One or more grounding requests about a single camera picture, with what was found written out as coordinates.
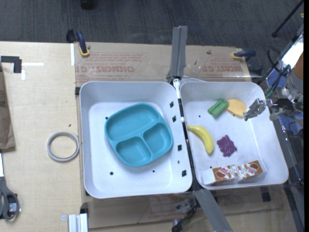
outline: black scissors handle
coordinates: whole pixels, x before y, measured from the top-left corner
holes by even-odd
[[[10,203],[16,203],[16,210],[10,211]],[[6,220],[11,220],[17,216],[19,212],[19,201],[15,193],[11,192],[6,186],[4,176],[0,177],[0,216]]]

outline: yellow clamp pad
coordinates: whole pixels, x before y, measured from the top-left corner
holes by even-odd
[[[234,56],[234,53],[236,53],[236,52],[232,52],[232,53],[231,53],[232,59],[233,59],[233,60],[241,60],[242,57],[236,57],[236,56]]]
[[[83,53],[83,51],[82,51],[82,49],[81,49],[81,47],[79,47],[79,52],[81,53],[81,55],[82,55],[82,57],[87,57],[87,56],[89,56],[89,49],[86,47],[86,49],[87,49],[87,52],[86,53]]]

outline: tape roll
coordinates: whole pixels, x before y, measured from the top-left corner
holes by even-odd
[[[69,157],[66,157],[66,158],[60,158],[60,157],[57,157],[55,156],[51,150],[50,150],[50,145],[51,145],[51,142],[58,136],[68,136],[70,137],[71,139],[73,139],[73,141],[75,142],[76,144],[76,149],[75,149],[75,152],[73,153],[73,155],[69,156]],[[69,160],[72,160],[74,157],[77,156],[79,152],[79,144],[78,144],[78,139],[77,137],[72,134],[71,132],[69,131],[59,131],[59,132],[56,132],[54,133],[53,135],[51,135],[51,137],[48,139],[48,142],[47,142],[47,153],[48,155],[50,156],[51,159],[55,160],[55,161],[60,161],[60,162],[66,162],[66,161],[69,161]]]

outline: yellow banana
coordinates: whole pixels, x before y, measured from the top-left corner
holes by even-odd
[[[202,126],[188,126],[188,130],[194,132],[197,136],[199,136],[204,143],[205,149],[208,154],[211,154],[214,149],[213,138],[210,133]]]

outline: white plastic tray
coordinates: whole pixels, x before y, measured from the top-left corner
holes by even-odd
[[[104,124],[106,117],[139,102],[154,106],[162,115],[173,134],[173,146],[149,164],[130,167],[109,145]],[[84,186],[92,197],[179,193],[191,187],[192,172],[173,86],[164,82],[88,82],[80,90],[80,103]]]
[[[276,185],[284,183],[288,178],[288,168],[273,125],[269,120],[269,110],[257,117],[245,121],[224,111],[217,118],[207,109],[220,98],[238,99],[246,104],[247,109],[259,98],[265,100],[262,89],[250,82],[188,82],[180,89],[185,122],[187,125],[201,125],[212,135],[215,149],[208,155],[202,140],[188,131],[189,142],[193,154],[197,180],[206,189],[230,189],[250,186]],[[230,157],[223,157],[216,141],[228,135],[234,142],[237,151]],[[265,172],[251,178],[246,183],[235,181],[217,186],[203,184],[201,172],[211,167],[230,164],[244,164],[259,160]]]

